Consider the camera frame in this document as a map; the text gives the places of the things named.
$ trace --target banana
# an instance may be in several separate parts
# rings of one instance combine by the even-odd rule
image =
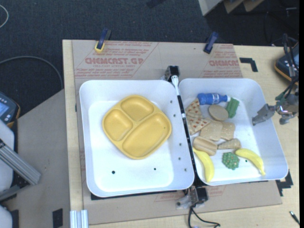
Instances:
[[[204,165],[206,182],[210,182],[214,176],[214,165],[212,159],[204,151],[199,151],[193,148],[193,152]]]
[[[235,154],[240,157],[249,159],[261,171],[262,176],[265,175],[264,163],[263,163],[262,158],[260,156],[258,156],[256,153],[254,153],[252,150],[249,150],[246,148],[240,148],[235,151]]]

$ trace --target wooden table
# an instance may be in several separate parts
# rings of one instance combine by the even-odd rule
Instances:
[[[264,93],[266,102],[275,104],[275,97],[286,89],[289,82],[274,71],[275,60],[283,56],[282,47],[256,47],[256,46],[234,46],[238,58],[249,57],[255,60],[258,72],[251,70],[250,64],[240,63],[244,78],[251,78],[257,81]],[[77,117],[75,112],[75,88],[73,72],[73,50],[72,41],[63,40],[63,58],[65,75],[66,95],[66,127],[68,147],[68,168],[71,210],[80,211],[84,209],[82,198],[82,184],[80,175],[80,162],[78,150]],[[281,205],[235,209],[227,211],[209,212],[201,214],[204,220],[215,221],[221,227],[298,227],[289,211],[293,211],[300,218],[300,197],[299,197],[299,123],[298,118],[290,120],[285,125],[279,124],[280,116],[275,114],[272,118],[279,140],[284,150],[293,186],[290,189],[283,189]],[[188,227],[188,215],[179,215],[165,218],[142,219],[127,222],[100,224],[90,227],[94,228],[118,228],[118,227]],[[194,215],[191,217],[192,226],[209,227],[202,223]]]

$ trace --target blue bottle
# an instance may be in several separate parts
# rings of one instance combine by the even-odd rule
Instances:
[[[200,93],[198,94],[199,104],[201,105],[215,105],[220,102],[230,101],[230,97],[227,95],[220,95],[218,93]]]

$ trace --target yellow plate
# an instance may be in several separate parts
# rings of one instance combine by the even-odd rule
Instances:
[[[131,95],[103,117],[106,136],[126,156],[144,159],[156,151],[172,131],[168,117],[151,101]]]

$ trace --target black electronic device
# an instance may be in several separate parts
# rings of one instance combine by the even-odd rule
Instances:
[[[19,105],[0,92],[0,120],[11,127],[20,114]]]
[[[296,70],[296,68],[298,67],[299,67],[299,42],[292,48],[292,51],[289,51],[287,55],[284,55],[275,62],[275,70],[284,78],[291,81],[290,70],[293,70],[294,75],[299,77],[299,71]]]

